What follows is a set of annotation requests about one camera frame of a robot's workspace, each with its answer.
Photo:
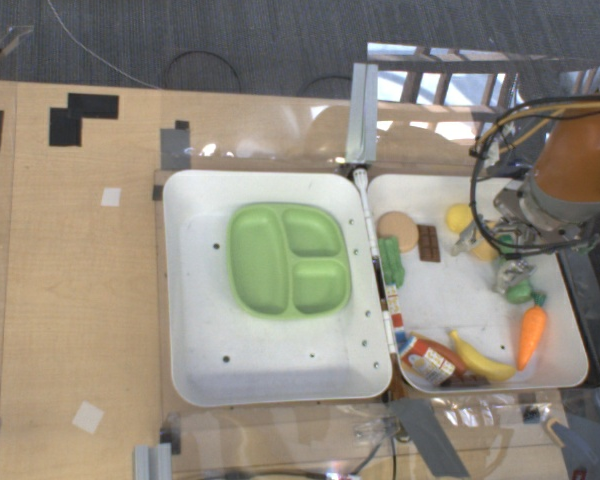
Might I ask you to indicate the brown chocolate bar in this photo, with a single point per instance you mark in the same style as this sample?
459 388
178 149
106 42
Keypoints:
429 244

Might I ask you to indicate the green divided plate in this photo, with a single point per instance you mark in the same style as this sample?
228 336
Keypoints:
260 263

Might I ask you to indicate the green rounded toy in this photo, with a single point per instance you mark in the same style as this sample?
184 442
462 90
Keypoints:
519 294

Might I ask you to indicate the white plastic tray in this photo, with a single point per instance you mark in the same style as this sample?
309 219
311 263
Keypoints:
460 293
205 318

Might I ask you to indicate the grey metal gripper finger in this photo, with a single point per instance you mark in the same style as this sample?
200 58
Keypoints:
466 240
514 272

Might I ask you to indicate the yellow banana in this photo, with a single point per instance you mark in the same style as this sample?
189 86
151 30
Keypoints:
480 363

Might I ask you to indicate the orange carrot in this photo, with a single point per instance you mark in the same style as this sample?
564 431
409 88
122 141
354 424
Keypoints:
531 333

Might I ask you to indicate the orange-red sausage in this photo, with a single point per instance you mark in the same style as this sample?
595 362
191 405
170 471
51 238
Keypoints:
445 350

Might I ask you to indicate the white and orange juice carton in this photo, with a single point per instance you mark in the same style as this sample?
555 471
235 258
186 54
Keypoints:
426 363

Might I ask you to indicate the small white and red carton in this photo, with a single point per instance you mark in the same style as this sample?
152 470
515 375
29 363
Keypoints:
393 305

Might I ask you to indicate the pale yellow rounded toy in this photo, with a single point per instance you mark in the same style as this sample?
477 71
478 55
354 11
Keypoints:
484 252

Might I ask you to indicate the yellow lemon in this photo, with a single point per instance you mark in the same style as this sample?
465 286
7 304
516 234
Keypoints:
457 216

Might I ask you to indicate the tan round biscuit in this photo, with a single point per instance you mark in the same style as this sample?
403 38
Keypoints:
397 229

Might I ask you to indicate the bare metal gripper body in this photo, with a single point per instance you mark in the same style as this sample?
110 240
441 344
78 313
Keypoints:
525 220

